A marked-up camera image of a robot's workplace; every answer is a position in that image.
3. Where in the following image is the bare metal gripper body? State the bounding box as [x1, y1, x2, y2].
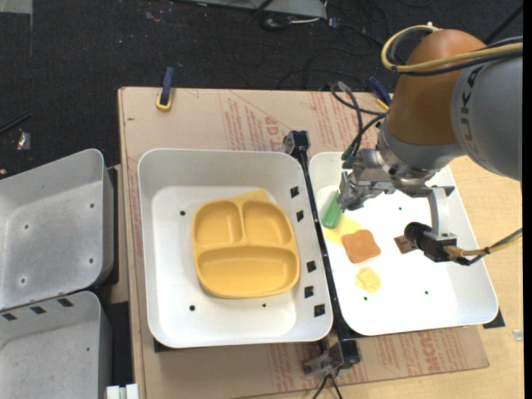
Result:
[340, 148, 436, 197]

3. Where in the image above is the green toy pea pod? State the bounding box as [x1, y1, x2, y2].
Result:
[320, 189, 344, 229]

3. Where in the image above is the yellow flat cheese slice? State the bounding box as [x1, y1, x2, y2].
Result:
[323, 215, 362, 244]

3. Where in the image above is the orange toy toast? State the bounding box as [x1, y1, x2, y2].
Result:
[341, 229, 382, 265]

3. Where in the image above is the thin black rod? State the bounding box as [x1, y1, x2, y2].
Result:
[295, 146, 347, 345]

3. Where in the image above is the small yellow toy pasta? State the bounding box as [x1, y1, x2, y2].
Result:
[355, 266, 382, 294]

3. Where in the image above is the white plastic tray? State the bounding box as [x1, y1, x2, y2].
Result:
[0, 147, 116, 312]
[308, 150, 500, 337]
[0, 290, 114, 399]
[137, 147, 335, 350]

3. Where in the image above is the yellow divided plate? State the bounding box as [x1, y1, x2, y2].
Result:
[190, 198, 302, 300]

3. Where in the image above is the brown cardboard board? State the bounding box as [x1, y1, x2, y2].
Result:
[117, 86, 491, 399]

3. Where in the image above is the black block with wires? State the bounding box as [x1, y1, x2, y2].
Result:
[283, 130, 313, 158]
[302, 338, 361, 377]

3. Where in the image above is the black cylinder on white bracket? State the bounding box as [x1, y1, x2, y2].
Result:
[403, 185, 459, 264]

